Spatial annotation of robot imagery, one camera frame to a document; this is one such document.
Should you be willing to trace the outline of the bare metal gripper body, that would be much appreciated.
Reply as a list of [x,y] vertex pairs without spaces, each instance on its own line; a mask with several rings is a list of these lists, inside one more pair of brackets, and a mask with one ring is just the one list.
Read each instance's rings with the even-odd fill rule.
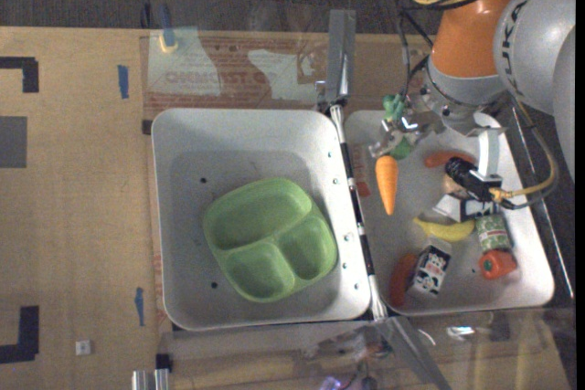
[[426,134],[451,129],[467,136],[478,127],[474,117],[475,107],[447,100],[430,87],[422,87],[410,93],[406,102],[407,107],[403,114],[405,130]]

